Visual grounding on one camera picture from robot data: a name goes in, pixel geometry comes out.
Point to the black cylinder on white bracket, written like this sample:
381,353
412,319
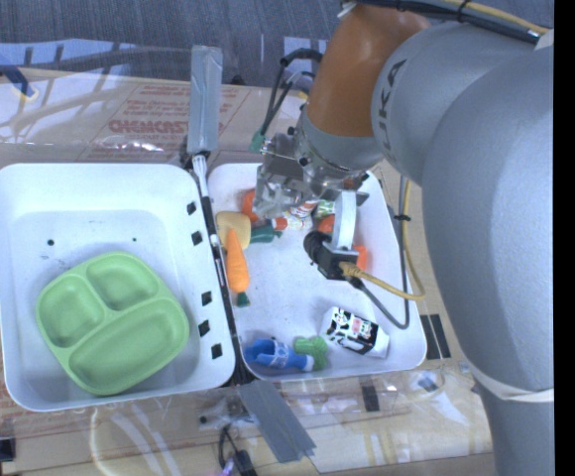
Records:
334,258

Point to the brown cardboard board red print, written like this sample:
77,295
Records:
94,117

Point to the red and white can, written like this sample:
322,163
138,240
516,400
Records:
300,218

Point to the green divided plate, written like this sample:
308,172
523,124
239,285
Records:
119,335

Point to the orange toy sausage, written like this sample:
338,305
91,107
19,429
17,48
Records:
361,258

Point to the small orange toy piece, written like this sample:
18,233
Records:
326,224

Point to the yellow bread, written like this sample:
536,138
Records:
234,223

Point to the green toy bottle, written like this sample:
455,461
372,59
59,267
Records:
263,235

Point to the green broccoli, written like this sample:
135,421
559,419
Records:
312,347

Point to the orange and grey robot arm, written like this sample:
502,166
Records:
466,166

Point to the blue bottle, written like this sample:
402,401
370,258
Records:
277,355

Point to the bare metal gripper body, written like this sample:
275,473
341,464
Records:
287,166

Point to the green and white can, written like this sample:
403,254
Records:
324,209

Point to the orange carrot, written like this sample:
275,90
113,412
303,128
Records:
236,266

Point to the black and white carton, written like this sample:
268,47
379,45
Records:
354,332

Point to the white plastic tray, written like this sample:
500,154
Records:
287,295
94,196

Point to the orange toy food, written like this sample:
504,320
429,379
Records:
249,206

